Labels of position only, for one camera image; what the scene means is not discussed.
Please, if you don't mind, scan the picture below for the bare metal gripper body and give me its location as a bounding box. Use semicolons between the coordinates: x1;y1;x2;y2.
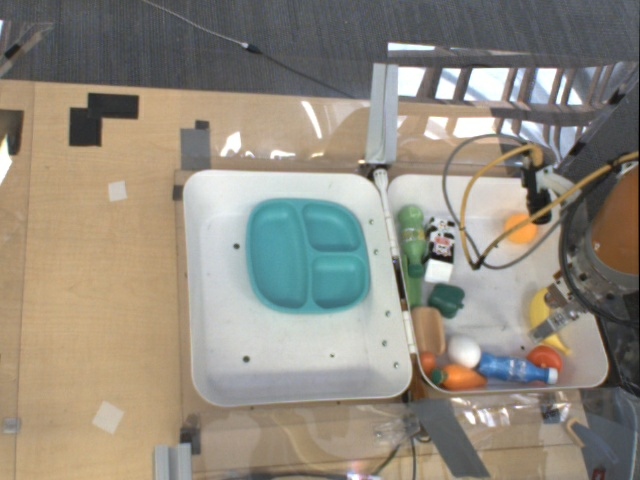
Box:
560;253;637;320

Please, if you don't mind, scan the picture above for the yellow banana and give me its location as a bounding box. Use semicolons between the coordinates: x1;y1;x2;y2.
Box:
528;287;573;357

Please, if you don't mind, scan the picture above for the red tomato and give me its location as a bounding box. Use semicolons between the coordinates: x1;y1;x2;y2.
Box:
525;344;564;375

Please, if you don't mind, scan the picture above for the blue bottle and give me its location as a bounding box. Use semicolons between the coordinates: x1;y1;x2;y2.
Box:
475;351;560;386

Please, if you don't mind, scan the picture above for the white plastic tray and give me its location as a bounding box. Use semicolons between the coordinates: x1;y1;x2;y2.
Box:
387;173;610;396
182;169;414;408

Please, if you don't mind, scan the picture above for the white egg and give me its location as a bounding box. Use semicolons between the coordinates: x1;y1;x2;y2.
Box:
446;335;483;370

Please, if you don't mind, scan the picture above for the orange ball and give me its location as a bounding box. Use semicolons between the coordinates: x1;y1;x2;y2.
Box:
502;211;537;246

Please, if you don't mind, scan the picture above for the orange carrot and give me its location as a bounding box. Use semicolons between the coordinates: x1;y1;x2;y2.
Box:
430;363;488;393

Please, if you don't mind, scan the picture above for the green bell pepper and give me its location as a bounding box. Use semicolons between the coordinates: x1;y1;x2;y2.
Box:
426;282;466;320

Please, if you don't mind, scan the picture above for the tan bread slice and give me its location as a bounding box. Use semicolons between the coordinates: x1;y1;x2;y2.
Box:
410;305;447;357

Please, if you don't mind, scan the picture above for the black and white milk carton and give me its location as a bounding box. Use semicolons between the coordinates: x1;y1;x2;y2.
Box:
422;215;458;285

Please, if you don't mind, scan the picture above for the green bottle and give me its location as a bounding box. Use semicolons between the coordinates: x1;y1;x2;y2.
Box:
396;204;427;310

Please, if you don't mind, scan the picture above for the thin white and black rod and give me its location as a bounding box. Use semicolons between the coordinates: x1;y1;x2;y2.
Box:
372;167;419;355

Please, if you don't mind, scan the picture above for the teal divided plate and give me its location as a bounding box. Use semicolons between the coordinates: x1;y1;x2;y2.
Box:
244;197;372;316

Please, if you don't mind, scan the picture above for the black cylinder on white bracket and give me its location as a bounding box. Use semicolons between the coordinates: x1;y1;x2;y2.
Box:
519;155;576;226

